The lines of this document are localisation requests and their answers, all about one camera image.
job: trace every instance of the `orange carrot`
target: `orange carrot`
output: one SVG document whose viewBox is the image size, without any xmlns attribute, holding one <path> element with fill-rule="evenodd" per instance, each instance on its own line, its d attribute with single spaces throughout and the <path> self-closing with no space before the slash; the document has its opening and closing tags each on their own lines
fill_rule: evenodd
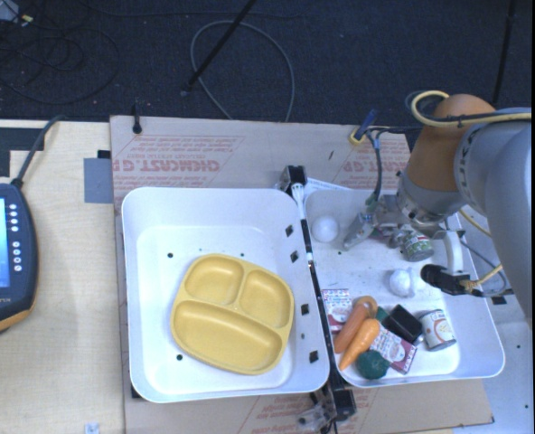
<svg viewBox="0 0 535 434">
<path fill-rule="evenodd" d="M 356 336 L 358 329 L 366 318 L 374 318 L 376 311 L 378 310 L 378 304 L 372 296 L 360 297 L 354 307 L 348 320 L 340 330 L 340 333 L 333 340 L 333 351 L 337 354 L 341 354 L 348 348 L 348 344 Z"/>
<path fill-rule="evenodd" d="M 380 322 L 376 318 L 366 318 L 361 324 L 356 336 L 348 345 L 346 352 L 342 355 L 338 368 L 345 370 L 356 361 L 358 355 L 370 349 L 376 336 L 380 334 Z"/>
</svg>

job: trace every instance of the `yellow plastic tray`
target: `yellow plastic tray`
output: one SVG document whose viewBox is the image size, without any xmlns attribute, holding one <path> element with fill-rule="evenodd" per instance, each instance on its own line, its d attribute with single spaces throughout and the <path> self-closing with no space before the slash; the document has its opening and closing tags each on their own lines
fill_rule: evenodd
<svg viewBox="0 0 535 434">
<path fill-rule="evenodd" d="M 218 368 L 261 374 L 279 362 L 294 318 L 294 296 L 278 275 L 227 256 L 188 268 L 171 312 L 176 343 Z"/>
</svg>

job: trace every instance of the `black floor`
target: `black floor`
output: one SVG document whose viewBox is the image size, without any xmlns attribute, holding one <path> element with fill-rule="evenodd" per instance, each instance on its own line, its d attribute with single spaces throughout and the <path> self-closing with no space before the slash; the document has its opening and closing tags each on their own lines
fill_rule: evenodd
<svg viewBox="0 0 535 434">
<path fill-rule="evenodd" d="M 11 0 L 0 118 L 143 116 L 359 124 L 414 121 L 417 90 L 531 106 L 532 0 Z"/>
</svg>

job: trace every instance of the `can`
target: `can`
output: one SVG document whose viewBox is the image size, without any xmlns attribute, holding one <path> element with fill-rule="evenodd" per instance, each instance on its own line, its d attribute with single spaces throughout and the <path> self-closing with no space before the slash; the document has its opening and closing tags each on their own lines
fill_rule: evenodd
<svg viewBox="0 0 535 434">
<path fill-rule="evenodd" d="M 424 340 L 429 350 L 439 351 L 456 342 L 452 327 L 441 308 L 426 312 L 418 320 L 422 324 Z"/>
<path fill-rule="evenodd" d="M 402 251 L 410 262 L 426 260 L 434 255 L 432 242 L 428 236 L 411 232 L 401 240 Z"/>
</svg>

